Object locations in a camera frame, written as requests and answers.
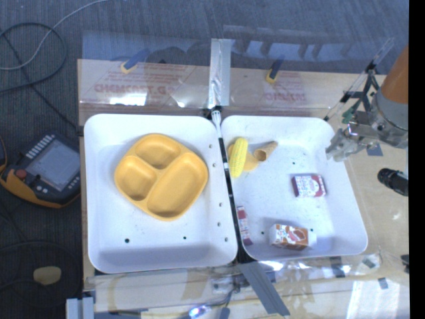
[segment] small carton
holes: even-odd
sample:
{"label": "small carton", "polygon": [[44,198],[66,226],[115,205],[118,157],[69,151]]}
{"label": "small carton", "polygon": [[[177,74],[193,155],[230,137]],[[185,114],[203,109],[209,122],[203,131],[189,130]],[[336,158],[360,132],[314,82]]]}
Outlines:
{"label": "small carton", "polygon": [[243,205],[239,205],[238,207],[236,207],[236,210],[238,213],[239,229],[242,241],[246,246],[252,245],[252,240],[250,238],[250,232],[248,227],[248,218],[246,216],[245,208]]}
{"label": "small carton", "polygon": [[301,251],[316,244],[316,235],[306,228],[276,223],[269,229],[269,244]]}
{"label": "small carton", "polygon": [[297,197],[320,197],[326,195],[323,178],[320,175],[296,175],[292,186]]}

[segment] corn cob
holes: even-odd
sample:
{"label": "corn cob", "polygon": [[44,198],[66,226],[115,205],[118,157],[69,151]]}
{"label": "corn cob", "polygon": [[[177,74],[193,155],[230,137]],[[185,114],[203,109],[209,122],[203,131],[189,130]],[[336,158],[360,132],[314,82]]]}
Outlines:
{"label": "corn cob", "polygon": [[248,141],[245,138],[239,137],[234,143],[232,153],[230,154],[230,159],[228,161],[230,176],[240,176],[240,174],[244,170],[247,152]]}

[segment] white cable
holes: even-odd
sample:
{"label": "white cable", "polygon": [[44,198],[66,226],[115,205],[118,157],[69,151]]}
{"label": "white cable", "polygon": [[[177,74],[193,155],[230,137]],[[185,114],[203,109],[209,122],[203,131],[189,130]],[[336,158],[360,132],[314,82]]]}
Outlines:
{"label": "white cable", "polygon": [[67,18],[73,16],[74,14],[78,13],[79,11],[89,7],[89,6],[93,6],[97,3],[103,3],[106,1],[111,1],[111,0],[97,0],[97,1],[93,1],[91,3],[88,3],[85,6],[80,7],[79,9],[76,9],[75,11],[71,12],[70,14],[68,14],[67,16],[61,18],[61,20],[59,22],[56,23],[55,26],[53,26],[47,33],[46,35],[41,39],[41,42],[39,44],[39,46],[37,47],[37,49],[35,50],[34,54],[32,55],[32,57],[27,61],[24,62],[22,65],[19,66],[14,66],[14,67],[2,67],[0,66],[0,70],[6,70],[6,71],[12,71],[12,70],[19,70],[20,68],[23,68],[24,66],[27,66],[31,61],[34,60],[34,58],[37,56],[37,54],[40,52],[41,46],[43,45],[44,41],[47,39],[47,37],[52,33],[52,31],[57,28],[57,26],[59,26],[62,22],[64,22],[65,20],[67,20]]}

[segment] gray carpet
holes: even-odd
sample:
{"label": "gray carpet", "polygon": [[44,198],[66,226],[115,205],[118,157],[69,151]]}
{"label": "gray carpet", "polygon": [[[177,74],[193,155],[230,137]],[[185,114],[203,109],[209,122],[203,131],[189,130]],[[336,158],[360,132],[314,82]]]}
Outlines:
{"label": "gray carpet", "polygon": [[[20,23],[52,27],[93,1],[0,0],[0,33]],[[0,70],[0,136],[9,161],[48,129],[78,141],[78,58],[128,56],[139,46],[138,39],[157,39],[150,61],[207,66],[211,38],[228,38],[235,40],[233,66],[266,69],[285,53],[284,70],[360,73],[384,42],[394,39],[378,67],[386,74],[408,44],[409,0],[114,0],[81,10],[55,31],[58,34],[46,40],[24,70]],[[45,32],[40,25],[20,25],[4,33],[0,66],[26,61]],[[61,37],[67,48],[63,65]],[[42,81],[28,86],[28,80]],[[26,240],[57,243],[81,265],[80,200],[64,209],[49,209],[3,188],[0,200],[0,250],[22,242],[13,230],[15,223]],[[80,271],[65,256],[47,247],[1,254],[0,318],[65,318],[63,304],[56,302],[80,296],[74,293]],[[67,277],[50,290],[33,284],[9,286],[32,277],[34,259],[61,264]]]}

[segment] wooden table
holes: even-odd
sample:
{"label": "wooden table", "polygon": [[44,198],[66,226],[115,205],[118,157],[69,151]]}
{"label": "wooden table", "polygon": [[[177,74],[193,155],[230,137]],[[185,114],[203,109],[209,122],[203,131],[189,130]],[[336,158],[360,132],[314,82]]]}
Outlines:
{"label": "wooden table", "polygon": [[[356,74],[281,72],[275,85],[270,85],[265,74],[263,70],[232,68],[230,105],[223,115],[322,118],[357,78]],[[80,126],[98,113],[205,114],[208,67],[152,64],[138,68],[131,77],[120,75],[117,62],[79,60],[78,78]],[[381,83],[384,76],[377,80]],[[140,103],[142,99],[144,105],[108,104],[129,93],[136,93],[137,98],[127,101]],[[335,129],[339,126],[336,118],[329,123]],[[354,257],[289,262],[275,272],[276,290],[294,318],[378,317],[373,311],[382,317],[409,316],[409,274],[401,259],[409,253],[408,198],[377,179],[384,167],[403,171],[406,153],[385,144],[381,149],[383,156],[368,156],[363,150],[345,161],[367,228],[366,251]],[[95,311],[148,308],[142,318],[178,318],[194,304],[219,304],[228,291],[226,280],[238,274],[233,266],[95,275],[87,251],[84,138],[80,153],[84,290],[96,291]],[[213,306],[203,318],[218,318],[219,307]],[[228,307],[231,318],[280,317],[267,315],[250,287],[233,294]]]}

